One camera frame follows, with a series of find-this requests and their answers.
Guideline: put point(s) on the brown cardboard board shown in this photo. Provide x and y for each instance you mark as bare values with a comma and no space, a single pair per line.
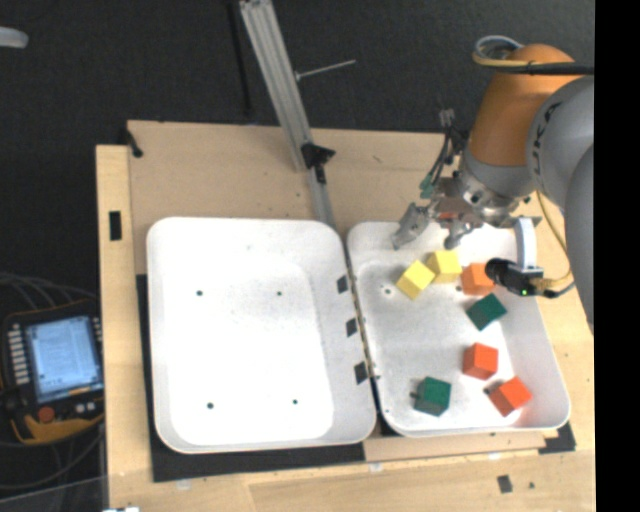
225,170

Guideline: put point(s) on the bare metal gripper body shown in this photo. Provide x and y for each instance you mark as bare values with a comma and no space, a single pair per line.
475,202

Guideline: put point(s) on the yellow cube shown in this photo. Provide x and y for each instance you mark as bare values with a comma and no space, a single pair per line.
416,280
445,264

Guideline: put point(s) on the green cube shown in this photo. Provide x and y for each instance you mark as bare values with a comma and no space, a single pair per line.
486,311
432,396

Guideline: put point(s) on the orange cube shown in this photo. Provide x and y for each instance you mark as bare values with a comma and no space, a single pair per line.
510,396
480,360
475,280

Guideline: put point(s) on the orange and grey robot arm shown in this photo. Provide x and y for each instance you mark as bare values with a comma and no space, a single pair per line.
515,115

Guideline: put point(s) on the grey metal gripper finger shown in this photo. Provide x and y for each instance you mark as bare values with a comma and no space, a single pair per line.
457,234
410,227

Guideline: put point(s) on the thin black and white rod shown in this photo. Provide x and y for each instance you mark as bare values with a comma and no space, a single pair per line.
362,325

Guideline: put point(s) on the black cylinder on white bracket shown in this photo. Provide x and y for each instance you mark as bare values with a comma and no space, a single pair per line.
515,275

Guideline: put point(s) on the white plastic tray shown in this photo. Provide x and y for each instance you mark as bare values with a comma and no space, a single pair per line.
425,340
250,335

